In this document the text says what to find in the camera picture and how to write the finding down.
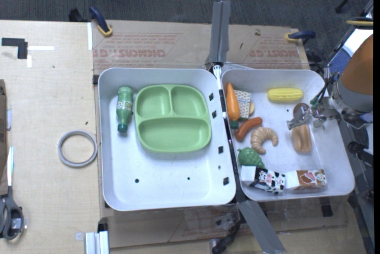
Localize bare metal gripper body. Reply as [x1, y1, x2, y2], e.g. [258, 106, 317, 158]
[310, 95, 338, 128]

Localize brown doughnut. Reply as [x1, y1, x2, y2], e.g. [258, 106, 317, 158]
[293, 102, 311, 118]

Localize tan hot dog bun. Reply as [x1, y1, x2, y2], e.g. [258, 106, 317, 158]
[291, 124, 313, 154]

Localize yellow corn cob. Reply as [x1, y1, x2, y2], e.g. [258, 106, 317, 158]
[267, 87, 304, 104]

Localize tan croissant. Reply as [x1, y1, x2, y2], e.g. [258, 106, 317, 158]
[250, 126, 279, 155]

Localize red sausage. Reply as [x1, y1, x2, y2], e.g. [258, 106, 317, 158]
[235, 116, 264, 142]

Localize white plastic tray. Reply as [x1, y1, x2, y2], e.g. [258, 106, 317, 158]
[97, 67, 238, 212]
[221, 68, 356, 203]

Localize white and orange packet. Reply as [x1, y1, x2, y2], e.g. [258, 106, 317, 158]
[233, 89, 252, 120]

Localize brown and white carton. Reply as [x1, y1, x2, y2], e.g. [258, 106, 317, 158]
[284, 169, 328, 192]

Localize green grapes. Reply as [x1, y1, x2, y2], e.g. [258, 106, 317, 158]
[236, 147, 266, 170]

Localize cow print milk carton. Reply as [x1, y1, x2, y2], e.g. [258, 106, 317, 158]
[239, 165, 287, 196]

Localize orange carrot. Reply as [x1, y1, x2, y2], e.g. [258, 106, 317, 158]
[225, 82, 242, 130]

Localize green divided plate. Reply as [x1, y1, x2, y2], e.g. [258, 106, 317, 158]
[134, 84, 213, 154]

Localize brown cardboard board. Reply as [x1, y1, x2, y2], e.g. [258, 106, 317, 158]
[91, 20, 366, 249]

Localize green plastic bottle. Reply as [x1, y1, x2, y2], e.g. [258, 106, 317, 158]
[116, 85, 135, 134]

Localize white tape roll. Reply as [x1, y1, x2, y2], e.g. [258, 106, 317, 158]
[57, 130, 99, 169]

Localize black cylinder on white bracket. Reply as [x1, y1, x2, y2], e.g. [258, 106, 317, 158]
[347, 122, 374, 165]

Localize grey handled scissors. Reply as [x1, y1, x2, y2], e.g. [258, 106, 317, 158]
[0, 145, 26, 241]

